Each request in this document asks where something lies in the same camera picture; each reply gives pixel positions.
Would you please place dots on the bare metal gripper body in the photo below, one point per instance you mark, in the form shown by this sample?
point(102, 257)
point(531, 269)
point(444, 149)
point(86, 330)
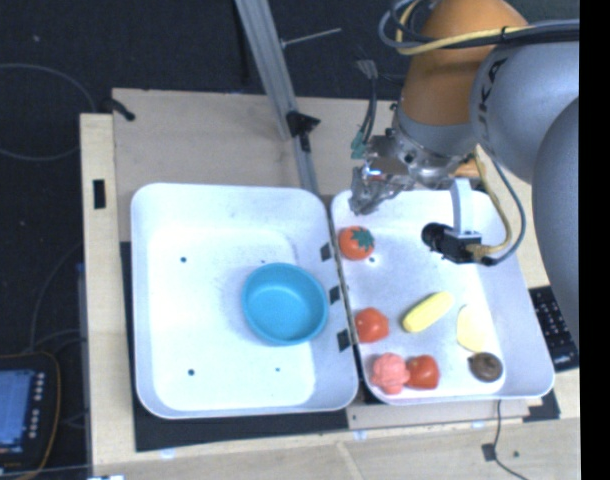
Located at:
point(402, 165)

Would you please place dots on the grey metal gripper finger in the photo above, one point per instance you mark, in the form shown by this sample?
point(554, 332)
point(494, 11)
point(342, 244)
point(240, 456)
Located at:
point(357, 198)
point(380, 195)

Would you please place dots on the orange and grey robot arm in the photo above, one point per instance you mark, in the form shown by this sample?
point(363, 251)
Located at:
point(525, 98)

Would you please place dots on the red tomato with green top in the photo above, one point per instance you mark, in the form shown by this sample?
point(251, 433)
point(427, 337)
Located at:
point(355, 245)

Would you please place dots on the white plastic tray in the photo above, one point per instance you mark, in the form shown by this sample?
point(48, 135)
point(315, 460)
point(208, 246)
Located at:
point(410, 278)
point(200, 318)

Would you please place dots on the yellow corn cob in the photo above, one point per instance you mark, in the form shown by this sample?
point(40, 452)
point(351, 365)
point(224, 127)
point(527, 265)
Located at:
point(427, 312)

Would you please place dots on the blue bowl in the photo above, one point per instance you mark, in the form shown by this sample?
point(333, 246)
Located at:
point(285, 303)

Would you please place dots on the pale wood board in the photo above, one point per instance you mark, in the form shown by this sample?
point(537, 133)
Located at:
point(210, 138)

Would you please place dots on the pale yellow wedge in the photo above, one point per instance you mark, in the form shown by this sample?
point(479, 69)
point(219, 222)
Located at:
point(470, 333)

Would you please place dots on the pink toy food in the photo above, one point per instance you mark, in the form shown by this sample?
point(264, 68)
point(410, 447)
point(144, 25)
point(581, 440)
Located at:
point(389, 373)

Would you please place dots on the brown round toy food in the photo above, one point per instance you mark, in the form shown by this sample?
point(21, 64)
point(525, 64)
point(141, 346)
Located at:
point(486, 367)

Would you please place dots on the black keyboard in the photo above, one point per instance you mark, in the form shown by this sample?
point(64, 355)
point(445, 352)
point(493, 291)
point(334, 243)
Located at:
point(555, 328)

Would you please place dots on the black cylinder on white bracket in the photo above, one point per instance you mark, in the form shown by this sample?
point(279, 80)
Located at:
point(460, 245)

